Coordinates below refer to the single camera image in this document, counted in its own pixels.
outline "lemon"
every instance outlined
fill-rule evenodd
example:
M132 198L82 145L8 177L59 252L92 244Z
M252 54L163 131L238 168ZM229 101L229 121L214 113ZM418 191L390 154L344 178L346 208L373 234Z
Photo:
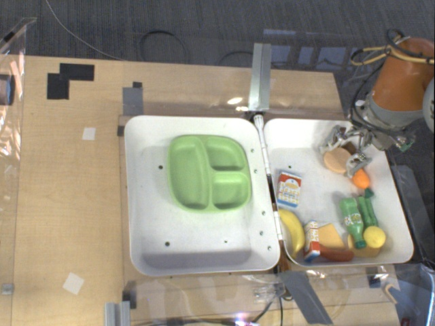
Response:
M382 247L387 239L385 232L381 228L374 225L366 228L363 233L363 237L367 243L367 246L374 249Z

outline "white square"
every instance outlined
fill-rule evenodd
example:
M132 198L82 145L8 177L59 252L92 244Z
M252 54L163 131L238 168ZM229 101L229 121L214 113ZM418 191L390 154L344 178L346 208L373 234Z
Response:
M83 283L84 283L83 278L80 278L78 275L75 275L74 273L69 273L68 278L63 284L63 288L68 292L73 293L74 295L78 295L80 289L82 288Z
M85 128L83 131L82 140L95 140L96 128Z

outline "banana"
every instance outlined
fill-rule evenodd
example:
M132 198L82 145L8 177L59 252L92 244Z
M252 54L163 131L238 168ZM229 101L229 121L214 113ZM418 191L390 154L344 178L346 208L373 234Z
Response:
M278 212L282 222L288 228L290 236L292 237L293 251L291 253L291 256L295 258L298 252L305 245L304 229L298 217L293 212L281 209L279 209Z

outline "carrot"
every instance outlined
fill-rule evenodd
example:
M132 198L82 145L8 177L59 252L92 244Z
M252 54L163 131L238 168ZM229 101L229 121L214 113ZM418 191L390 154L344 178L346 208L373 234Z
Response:
M352 182L358 188L366 189L370 187L370 179L364 169L357 170L352 176Z

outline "white tray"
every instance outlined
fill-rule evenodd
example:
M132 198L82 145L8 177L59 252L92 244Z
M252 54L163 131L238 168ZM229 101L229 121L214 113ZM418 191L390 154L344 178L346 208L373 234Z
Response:
M362 195L350 180L324 167L318 147L335 125L350 126L344 121L275 119L264 127L268 156L275 189L281 169L302 177L300 204L293 211L302 224L316 220L319 225L333 223L344 243L347 232L338 203L341 198ZM413 241L402 210L385 152L371 146L365 151L373 161L366 167L371 198L379 227L387 234L387 241L376 257L354 257L350 262L337 263L316 259L308 264L300 254L294 261L307 267L356 266L394 264L408 261L413 254Z
M252 197L241 209L186 211L167 178L170 142L185 134L232 138L245 150ZM152 276L267 270L279 259L271 197L255 127L234 118L138 116L125 128L130 255Z

